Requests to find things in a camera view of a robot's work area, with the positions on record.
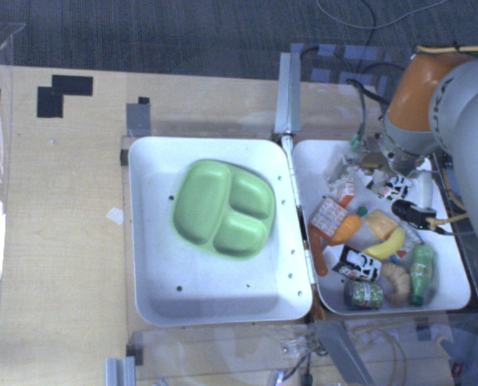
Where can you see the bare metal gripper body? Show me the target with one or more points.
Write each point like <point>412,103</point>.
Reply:
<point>403,161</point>

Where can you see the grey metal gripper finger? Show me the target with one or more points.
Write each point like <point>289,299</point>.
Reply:
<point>355,157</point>
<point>341,172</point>

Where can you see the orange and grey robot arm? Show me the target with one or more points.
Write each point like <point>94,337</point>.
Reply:
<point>463,135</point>

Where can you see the orange and white carton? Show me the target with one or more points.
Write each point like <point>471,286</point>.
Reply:
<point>345,191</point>
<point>328,216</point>

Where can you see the black and white cow-print carton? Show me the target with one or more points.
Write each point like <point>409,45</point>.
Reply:
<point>357,264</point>
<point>395,187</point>

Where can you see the orange carrot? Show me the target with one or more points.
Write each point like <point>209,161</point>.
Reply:
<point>348,227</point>

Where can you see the yellow cheese wedge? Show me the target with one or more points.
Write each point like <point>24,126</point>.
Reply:
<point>380,221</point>

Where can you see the white red and blue packet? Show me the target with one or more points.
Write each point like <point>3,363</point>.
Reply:
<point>412,237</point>

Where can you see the orange sausage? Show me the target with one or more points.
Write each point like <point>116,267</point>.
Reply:
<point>318,251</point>

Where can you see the yellow banana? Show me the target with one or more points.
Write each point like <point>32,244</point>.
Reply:
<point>387,247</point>

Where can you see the green bottle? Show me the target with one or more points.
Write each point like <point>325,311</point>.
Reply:
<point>421,272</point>

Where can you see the tan croissant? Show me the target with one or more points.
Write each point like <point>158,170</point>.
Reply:
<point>398,282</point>

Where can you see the green can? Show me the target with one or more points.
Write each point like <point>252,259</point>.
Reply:
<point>363,295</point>

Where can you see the white plastic tray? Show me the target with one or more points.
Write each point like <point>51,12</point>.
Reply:
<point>443,280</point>
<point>206,292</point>

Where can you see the green divided plate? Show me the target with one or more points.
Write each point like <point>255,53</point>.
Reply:
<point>206,199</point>

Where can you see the black cylinder on white bracket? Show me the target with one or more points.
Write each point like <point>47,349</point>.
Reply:
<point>413,212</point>

